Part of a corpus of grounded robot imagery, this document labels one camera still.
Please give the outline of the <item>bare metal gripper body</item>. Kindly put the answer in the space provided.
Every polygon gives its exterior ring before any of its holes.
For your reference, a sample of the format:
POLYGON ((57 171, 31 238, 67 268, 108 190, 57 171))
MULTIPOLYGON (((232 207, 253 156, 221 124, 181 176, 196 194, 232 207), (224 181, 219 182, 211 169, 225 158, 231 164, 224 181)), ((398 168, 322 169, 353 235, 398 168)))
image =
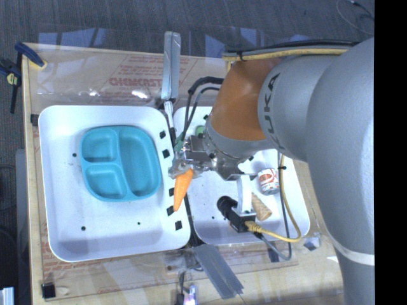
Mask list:
POLYGON ((189 136, 183 145, 183 159, 187 165, 209 166, 212 171, 223 165, 221 152, 208 134, 189 136))

